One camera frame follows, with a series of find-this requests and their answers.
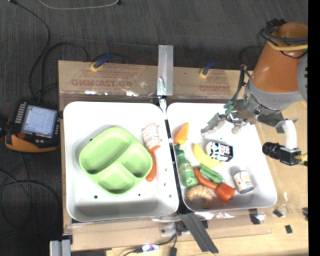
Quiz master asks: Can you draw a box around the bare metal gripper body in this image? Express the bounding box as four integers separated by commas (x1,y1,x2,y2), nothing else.
225,98,262,126

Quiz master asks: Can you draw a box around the black and white carton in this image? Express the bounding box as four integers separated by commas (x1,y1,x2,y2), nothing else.
205,141,234,163

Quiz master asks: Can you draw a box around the orange carrot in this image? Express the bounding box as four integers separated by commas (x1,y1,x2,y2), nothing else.
173,122,190,146

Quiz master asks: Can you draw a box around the yellow banana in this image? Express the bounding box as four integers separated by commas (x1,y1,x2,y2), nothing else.
192,143,226,170

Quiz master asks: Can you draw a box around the white plastic tray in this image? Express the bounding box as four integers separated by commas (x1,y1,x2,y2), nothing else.
62,100,180,223
166,102,279,213

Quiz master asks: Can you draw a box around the green plastic bottle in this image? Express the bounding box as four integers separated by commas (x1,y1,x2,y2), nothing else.
174,144,199,189

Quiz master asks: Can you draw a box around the white can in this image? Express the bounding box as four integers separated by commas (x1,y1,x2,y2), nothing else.
232,170,255,195

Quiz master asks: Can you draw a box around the red sausage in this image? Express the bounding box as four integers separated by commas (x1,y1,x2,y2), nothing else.
193,167,219,190

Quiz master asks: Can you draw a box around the orange and white packet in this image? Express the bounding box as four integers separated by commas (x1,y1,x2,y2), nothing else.
141,123,162,152

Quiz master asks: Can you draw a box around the red bell pepper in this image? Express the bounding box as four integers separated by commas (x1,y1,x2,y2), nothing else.
215,182,236,203

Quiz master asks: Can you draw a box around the tan croissant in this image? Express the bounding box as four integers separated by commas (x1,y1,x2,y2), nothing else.
185,184,214,210

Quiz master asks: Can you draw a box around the orange sausage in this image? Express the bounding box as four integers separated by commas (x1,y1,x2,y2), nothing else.
145,149,157,183

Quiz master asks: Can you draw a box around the green divided plate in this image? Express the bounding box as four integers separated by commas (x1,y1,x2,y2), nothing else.
78,126,154,197

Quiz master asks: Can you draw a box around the brown cardboard board red print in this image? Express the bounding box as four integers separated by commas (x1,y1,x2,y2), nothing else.
57,59,309,252

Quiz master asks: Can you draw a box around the black cylinder on white bracket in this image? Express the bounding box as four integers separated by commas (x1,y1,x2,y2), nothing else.
257,117,303,166

